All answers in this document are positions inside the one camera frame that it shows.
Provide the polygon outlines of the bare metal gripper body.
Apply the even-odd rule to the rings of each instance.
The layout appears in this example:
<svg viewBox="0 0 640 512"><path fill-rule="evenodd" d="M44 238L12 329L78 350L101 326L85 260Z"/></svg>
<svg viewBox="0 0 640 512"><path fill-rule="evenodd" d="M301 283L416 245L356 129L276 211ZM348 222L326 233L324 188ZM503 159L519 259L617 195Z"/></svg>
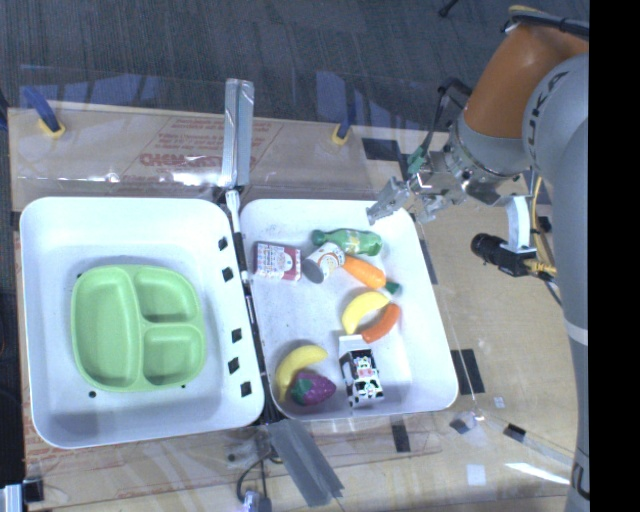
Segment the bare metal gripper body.
<svg viewBox="0 0 640 512"><path fill-rule="evenodd" d="M408 158L409 187L432 204L460 204L468 197L493 206L498 188L516 173L481 163L461 146L437 151L419 147Z"/></svg>

